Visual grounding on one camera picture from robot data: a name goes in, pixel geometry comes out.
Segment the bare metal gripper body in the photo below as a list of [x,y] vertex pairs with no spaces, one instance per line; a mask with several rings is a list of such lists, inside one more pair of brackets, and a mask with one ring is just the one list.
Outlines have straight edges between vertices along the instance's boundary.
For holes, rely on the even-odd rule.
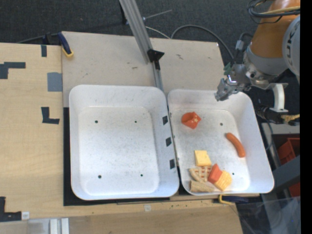
[[248,90],[251,86],[265,90],[270,86],[270,78],[253,64],[234,64],[228,74],[228,84],[236,87],[236,90]]

